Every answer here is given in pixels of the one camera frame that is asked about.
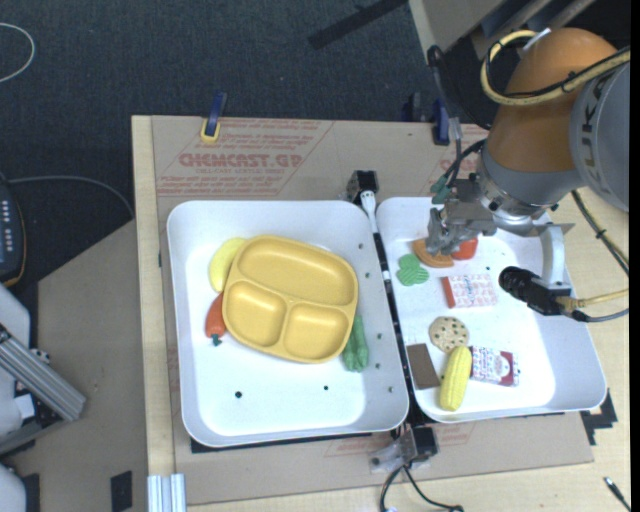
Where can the thin black and white rod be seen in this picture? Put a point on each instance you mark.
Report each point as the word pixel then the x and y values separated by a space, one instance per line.
pixel 385 272

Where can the orange pizza slice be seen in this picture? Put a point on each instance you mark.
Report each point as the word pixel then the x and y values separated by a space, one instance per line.
pixel 435 260

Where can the yellow divided plate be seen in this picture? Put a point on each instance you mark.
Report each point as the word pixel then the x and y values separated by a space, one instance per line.
pixel 290 280

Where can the white plastic tray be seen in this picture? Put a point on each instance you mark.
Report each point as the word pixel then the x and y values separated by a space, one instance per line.
pixel 280 400
pixel 525 330

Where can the brown flat rectangle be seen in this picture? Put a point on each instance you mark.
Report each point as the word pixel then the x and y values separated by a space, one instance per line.
pixel 422 366

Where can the green broccoli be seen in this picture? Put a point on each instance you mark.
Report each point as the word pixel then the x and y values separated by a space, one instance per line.
pixel 412 272

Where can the yellow corn cob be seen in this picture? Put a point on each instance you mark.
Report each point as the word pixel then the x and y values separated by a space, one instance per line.
pixel 456 377

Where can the brown cardboard board, red print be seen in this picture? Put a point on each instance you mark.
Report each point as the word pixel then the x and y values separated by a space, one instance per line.
pixel 300 150

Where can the red and white packet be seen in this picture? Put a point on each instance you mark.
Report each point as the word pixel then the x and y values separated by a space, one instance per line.
pixel 472 291

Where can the red and white carton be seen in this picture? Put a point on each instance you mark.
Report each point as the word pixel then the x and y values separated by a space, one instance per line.
pixel 495 366

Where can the yellow banana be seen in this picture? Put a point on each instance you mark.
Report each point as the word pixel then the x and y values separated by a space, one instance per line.
pixel 220 265

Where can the red cup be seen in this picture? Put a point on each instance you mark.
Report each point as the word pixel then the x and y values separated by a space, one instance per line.
pixel 467 249

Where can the black cylinder on white bracket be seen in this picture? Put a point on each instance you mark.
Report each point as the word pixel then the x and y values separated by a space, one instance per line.
pixel 530 290

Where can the orange carrot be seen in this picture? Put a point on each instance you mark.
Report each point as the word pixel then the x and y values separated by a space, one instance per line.
pixel 214 320

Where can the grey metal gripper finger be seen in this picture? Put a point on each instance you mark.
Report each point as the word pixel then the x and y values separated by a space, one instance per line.
pixel 456 239
pixel 436 230

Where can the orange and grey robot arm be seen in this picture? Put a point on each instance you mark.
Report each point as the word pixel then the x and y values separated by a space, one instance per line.
pixel 540 125

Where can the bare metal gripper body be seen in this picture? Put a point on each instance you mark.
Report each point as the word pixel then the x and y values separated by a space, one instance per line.
pixel 472 207

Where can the tan chocolate chip biscuit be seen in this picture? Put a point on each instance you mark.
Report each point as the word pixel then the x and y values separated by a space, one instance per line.
pixel 447 332

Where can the green pea pod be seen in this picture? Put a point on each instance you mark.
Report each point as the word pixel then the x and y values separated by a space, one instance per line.
pixel 356 352

